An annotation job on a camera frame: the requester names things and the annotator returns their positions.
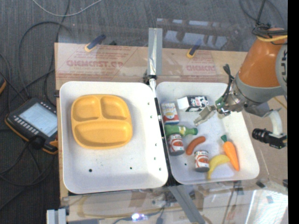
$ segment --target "sausage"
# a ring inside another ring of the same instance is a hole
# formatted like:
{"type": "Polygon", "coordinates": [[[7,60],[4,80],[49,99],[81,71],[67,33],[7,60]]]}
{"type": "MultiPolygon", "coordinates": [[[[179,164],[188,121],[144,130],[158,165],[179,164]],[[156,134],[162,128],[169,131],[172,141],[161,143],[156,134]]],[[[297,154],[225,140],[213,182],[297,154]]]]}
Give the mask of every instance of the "sausage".
{"type": "Polygon", "coordinates": [[[195,139],[193,139],[190,144],[188,145],[186,149],[186,154],[191,155],[193,153],[194,148],[198,145],[206,141],[206,138],[204,136],[199,136],[195,139]]]}

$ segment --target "gray carpet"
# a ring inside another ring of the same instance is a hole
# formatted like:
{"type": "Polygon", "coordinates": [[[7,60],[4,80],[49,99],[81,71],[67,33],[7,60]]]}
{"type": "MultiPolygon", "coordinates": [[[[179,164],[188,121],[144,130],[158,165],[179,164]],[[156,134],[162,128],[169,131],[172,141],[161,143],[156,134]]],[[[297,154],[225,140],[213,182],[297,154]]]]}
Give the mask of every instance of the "gray carpet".
{"type": "MultiPolygon", "coordinates": [[[[55,14],[65,14],[68,6],[68,0],[36,1],[55,14]]],[[[76,13],[95,1],[70,0],[68,14],[76,13]]],[[[0,172],[13,164],[24,147],[24,142],[4,124],[5,115],[30,97],[56,103],[53,72],[28,86],[27,92],[23,87],[54,68],[53,44],[57,39],[60,42],[88,43],[105,34],[103,44],[114,41],[117,45],[147,46],[148,28],[159,27],[164,31],[165,48],[189,48],[194,40],[190,34],[184,33],[188,23],[210,22],[221,27],[216,34],[218,40],[213,42],[214,30],[199,29],[197,35],[206,35],[207,39],[200,49],[248,51],[255,40],[251,31],[261,1],[104,0],[78,15],[63,19],[44,12],[32,0],[0,0],[0,71],[23,97],[14,98],[16,93],[9,86],[0,96],[0,172]],[[64,26],[59,30],[62,20],[71,33],[64,26]]],[[[287,18],[288,0],[268,0],[260,22],[286,29],[287,18]]],[[[29,184],[42,170],[48,166],[50,169],[46,171],[45,179],[33,186],[16,186],[0,179],[1,224],[46,222],[46,210],[57,209],[60,205],[57,164],[57,156],[32,147],[25,150],[18,164],[5,174],[7,179],[29,184]]]]}

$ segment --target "yellow plate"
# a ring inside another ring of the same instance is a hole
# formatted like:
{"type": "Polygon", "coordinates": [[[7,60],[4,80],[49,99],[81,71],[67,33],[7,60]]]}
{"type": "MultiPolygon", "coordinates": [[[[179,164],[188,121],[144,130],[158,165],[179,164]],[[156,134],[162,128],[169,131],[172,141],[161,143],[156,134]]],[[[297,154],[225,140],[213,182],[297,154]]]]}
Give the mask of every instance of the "yellow plate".
{"type": "Polygon", "coordinates": [[[121,147],[133,135],[126,102],[115,95],[85,95],[71,107],[71,128],[76,142],[93,149],[121,147]]]}

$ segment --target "banana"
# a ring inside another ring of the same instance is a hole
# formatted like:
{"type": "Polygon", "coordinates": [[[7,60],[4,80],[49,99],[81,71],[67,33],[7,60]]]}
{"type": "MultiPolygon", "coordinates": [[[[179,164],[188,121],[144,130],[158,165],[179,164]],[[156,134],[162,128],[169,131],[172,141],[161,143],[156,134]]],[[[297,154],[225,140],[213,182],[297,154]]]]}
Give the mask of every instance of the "banana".
{"type": "Polygon", "coordinates": [[[223,163],[227,163],[229,161],[230,161],[229,157],[227,157],[224,154],[219,154],[219,155],[216,155],[213,158],[211,158],[211,160],[209,162],[210,163],[210,170],[207,173],[207,178],[211,179],[211,174],[217,166],[219,166],[223,163]]]}

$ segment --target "soda can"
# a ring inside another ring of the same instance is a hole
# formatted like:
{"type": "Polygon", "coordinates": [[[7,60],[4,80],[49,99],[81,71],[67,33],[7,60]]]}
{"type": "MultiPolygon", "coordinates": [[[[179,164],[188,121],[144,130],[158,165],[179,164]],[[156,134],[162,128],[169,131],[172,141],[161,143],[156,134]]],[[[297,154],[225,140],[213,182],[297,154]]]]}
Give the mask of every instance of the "soda can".
{"type": "Polygon", "coordinates": [[[167,139],[167,142],[170,155],[177,156],[185,152],[182,136],[179,133],[170,135],[167,139]]]}
{"type": "Polygon", "coordinates": [[[210,170],[208,154],[209,152],[206,150],[199,150],[194,152],[195,171],[205,173],[210,170]]]}

